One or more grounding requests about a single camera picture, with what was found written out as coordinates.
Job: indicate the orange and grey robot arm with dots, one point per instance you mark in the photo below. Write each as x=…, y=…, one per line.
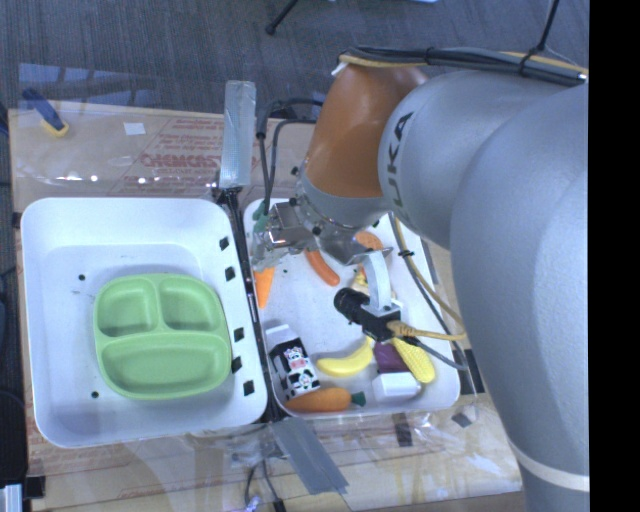
x=500, y=210

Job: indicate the orange sausage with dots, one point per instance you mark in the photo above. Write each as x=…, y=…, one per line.
x=322, y=267

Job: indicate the small yellow toy food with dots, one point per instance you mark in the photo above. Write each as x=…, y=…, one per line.
x=360, y=281

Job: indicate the purple toy eggplant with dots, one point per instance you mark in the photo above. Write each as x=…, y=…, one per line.
x=387, y=357

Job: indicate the white block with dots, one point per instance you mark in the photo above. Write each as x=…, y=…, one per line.
x=395, y=386

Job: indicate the white plastic tray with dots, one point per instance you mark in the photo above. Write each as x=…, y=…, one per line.
x=70, y=235
x=305, y=312

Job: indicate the yellow corn cob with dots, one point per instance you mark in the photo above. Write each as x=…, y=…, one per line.
x=417, y=361

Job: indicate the cow print milk carton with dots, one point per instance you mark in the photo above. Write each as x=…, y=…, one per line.
x=295, y=367

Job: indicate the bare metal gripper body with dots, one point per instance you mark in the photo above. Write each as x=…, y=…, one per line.
x=295, y=227

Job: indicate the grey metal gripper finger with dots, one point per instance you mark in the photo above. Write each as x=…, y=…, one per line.
x=260, y=254
x=280, y=254

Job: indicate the green divided plate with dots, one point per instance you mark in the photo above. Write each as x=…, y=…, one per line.
x=160, y=345

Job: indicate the orange round toy food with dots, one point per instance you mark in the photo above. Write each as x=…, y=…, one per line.
x=371, y=240

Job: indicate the small orange carrot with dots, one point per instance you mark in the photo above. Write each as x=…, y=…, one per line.
x=264, y=287

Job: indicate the orange carrot with green top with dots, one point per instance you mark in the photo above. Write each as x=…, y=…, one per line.
x=320, y=400

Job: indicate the yellow banana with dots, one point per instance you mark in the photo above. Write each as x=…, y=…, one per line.
x=347, y=364

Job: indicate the brown cardboard board, red print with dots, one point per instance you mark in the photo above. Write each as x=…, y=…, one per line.
x=150, y=150

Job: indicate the black cylinder on white bracket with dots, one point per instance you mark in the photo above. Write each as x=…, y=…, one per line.
x=357, y=307

